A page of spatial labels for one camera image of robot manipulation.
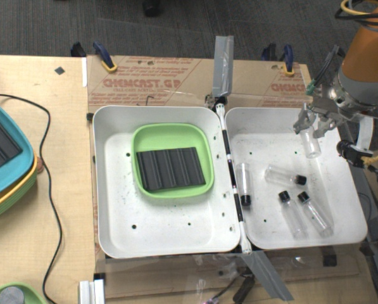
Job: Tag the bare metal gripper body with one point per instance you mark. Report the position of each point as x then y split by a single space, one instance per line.
329 101

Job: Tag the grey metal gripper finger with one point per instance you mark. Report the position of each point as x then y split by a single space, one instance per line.
324 127
303 120

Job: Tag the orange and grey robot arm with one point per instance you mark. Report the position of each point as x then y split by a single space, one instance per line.
364 52

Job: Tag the clear plastic bottle black cap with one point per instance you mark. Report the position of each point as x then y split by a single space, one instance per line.
244 179
293 215
280 174
317 215

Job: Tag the thin black and white rod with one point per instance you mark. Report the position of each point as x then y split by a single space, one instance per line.
228 150

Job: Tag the white plastic tray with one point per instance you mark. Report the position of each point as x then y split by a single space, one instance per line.
334 207
163 223

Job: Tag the brown cardboard board red print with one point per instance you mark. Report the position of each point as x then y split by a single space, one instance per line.
188 84

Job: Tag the green plate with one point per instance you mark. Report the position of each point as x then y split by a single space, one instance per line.
173 136
14 211
33 293

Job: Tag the black ribbed pad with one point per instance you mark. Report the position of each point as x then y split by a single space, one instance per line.
170 168
0 144

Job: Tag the black chair caster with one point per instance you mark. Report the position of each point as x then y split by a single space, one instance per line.
151 6

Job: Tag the blue plate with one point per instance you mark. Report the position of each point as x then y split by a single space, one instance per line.
17 176

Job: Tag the yellow plate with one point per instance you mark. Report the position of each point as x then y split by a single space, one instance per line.
21 196

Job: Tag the grey metal cylinder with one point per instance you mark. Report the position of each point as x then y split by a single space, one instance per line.
11 295

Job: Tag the black cylinder on white bracket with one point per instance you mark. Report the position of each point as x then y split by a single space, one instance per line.
353 152

